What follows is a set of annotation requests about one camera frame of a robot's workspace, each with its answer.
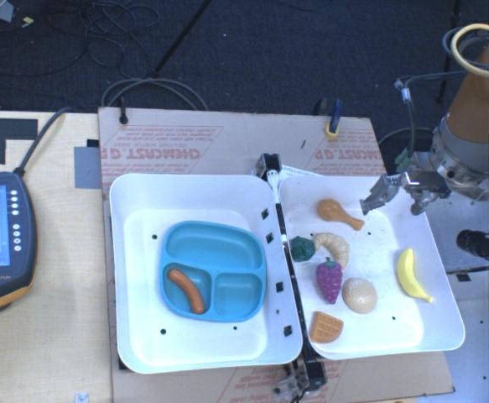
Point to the beige toy croissant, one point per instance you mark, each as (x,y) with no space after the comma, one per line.
(338,246)

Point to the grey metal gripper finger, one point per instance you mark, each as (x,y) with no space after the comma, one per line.
(421,206)
(379,193)

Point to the brown toy chicken drumstick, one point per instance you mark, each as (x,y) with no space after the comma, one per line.
(332,211)

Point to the green toy broccoli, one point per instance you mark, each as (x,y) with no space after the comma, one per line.
(303,249)

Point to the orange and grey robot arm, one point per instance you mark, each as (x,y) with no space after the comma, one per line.
(470,99)

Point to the white paper label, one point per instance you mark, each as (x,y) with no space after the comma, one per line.
(298,171)

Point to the purple toy grapes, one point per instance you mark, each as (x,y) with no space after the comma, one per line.
(329,281)

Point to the brown cardboard board, red print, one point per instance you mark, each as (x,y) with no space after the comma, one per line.
(227,141)

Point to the blue divided plate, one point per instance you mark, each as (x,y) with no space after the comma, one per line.
(214,246)

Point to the thin black and white rod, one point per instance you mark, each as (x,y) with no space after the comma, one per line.
(287,250)

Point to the beige toy bread roll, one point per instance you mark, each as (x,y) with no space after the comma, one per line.
(359,295)

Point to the orange toy sausage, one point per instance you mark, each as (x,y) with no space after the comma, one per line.
(187,288)

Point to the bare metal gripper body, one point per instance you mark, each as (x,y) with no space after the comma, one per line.
(458,179)

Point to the white plastic tray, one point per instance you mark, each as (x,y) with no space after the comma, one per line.
(378,321)
(143,342)

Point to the orange toy waffle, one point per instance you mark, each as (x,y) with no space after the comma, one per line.
(325,328)

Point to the yellow banana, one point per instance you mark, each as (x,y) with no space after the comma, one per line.
(407,273)

